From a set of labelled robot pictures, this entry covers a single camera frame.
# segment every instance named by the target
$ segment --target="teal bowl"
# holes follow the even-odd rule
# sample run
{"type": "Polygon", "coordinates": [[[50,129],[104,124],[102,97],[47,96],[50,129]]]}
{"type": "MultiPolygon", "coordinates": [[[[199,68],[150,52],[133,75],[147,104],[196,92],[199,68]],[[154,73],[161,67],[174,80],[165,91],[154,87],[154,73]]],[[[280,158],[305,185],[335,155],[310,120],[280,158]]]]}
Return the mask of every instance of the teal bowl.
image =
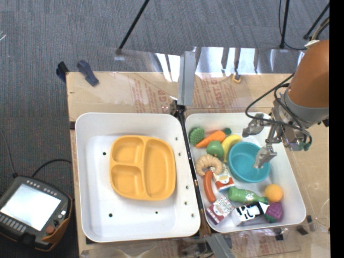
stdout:
{"type": "Polygon", "coordinates": [[[235,144],[228,153],[228,164],[231,174],[241,182],[259,183],[270,173],[270,162],[261,168],[253,168],[256,154],[260,147],[251,142],[241,141],[235,144]]]}

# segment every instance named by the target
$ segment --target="green bottle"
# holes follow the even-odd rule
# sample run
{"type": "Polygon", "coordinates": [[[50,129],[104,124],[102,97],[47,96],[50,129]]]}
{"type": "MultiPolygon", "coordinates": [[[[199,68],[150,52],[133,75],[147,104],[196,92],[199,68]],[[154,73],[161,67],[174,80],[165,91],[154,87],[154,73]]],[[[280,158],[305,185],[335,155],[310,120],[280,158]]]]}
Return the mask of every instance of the green bottle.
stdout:
{"type": "Polygon", "coordinates": [[[236,187],[230,187],[228,190],[228,199],[234,202],[240,202],[244,204],[250,204],[253,202],[261,202],[268,204],[267,197],[260,197],[255,192],[247,189],[238,189],[236,187]]]}

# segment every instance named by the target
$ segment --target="tripod leg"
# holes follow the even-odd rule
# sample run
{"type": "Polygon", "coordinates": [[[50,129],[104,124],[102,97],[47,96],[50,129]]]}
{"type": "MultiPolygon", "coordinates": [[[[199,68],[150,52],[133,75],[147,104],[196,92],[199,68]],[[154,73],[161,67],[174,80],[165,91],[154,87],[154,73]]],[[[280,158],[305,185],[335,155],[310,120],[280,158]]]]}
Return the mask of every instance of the tripod leg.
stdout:
{"type": "Polygon", "coordinates": [[[329,3],[326,5],[326,7],[324,8],[324,10],[321,12],[321,14],[319,15],[319,17],[317,18],[317,20],[314,22],[314,24],[311,26],[310,30],[303,36],[304,39],[308,39],[310,36],[311,31],[316,27],[316,25],[319,23],[319,21],[321,20],[321,18],[323,17],[323,15],[325,14],[325,12],[327,11],[327,9],[329,8],[329,3]]]}
{"type": "Polygon", "coordinates": [[[146,8],[148,2],[149,2],[149,0],[145,0],[144,4],[142,5],[142,7],[141,7],[141,9],[140,9],[140,11],[139,11],[139,13],[138,13],[137,16],[135,17],[135,20],[134,20],[133,24],[130,26],[130,28],[129,28],[127,34],[125,35],[125,37],[124,37],[122,43],[120,44],[119,49],[122,49],[123,46],[125,45],[125,42],[127,41],[127,39],[129,38],[131,32],[133,31],[133,29],[134,29],[134,27],[135,27],[137,21],[140,19],[140,16],[141,16],[142,13],[144,12],[144,10],[145,10],[145,8],[146,8]]]}
{"type": "Polygon", "coordinates": [[[290,2],[290,0],[286,0],[286,3],[285,3],[282,39],[281,39],[281,43],[279,45],[280,48],[284,48],[285,29],[286,29],[286,20],[288,19],[289,2],[290,2]]]}

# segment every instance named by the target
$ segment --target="carrot top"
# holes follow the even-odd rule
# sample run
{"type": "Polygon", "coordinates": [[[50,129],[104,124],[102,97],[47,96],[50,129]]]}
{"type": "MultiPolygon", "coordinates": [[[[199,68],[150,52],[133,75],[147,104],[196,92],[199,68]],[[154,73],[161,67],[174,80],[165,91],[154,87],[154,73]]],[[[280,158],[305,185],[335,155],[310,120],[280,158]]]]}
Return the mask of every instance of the carrot top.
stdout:
{"type": "Polygon", "coordinates": [[[231,134],[232,131],[229,128],[225,128],[223,130],[217,130],[210,135],[206,136],[203,140],[201,140],[198,144],[195,145],[196,148],[202,148],[202,147],[207,147],[209,142],[213,140],[219,140],[222,142],[225,137],[229,134],[231,134]]]}

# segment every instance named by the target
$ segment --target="orange fruit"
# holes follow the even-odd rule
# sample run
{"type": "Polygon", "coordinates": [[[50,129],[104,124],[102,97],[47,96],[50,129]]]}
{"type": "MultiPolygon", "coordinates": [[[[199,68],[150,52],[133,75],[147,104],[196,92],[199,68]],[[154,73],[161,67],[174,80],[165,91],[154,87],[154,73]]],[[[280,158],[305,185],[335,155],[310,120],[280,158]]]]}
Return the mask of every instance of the orange fruit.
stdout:
{"type": "Polygon", "coordinates": [[[265,188],[264,194],[269,202],[279,202],[283,197],[283,190],[279,185],[272,183],[265,188]]]}

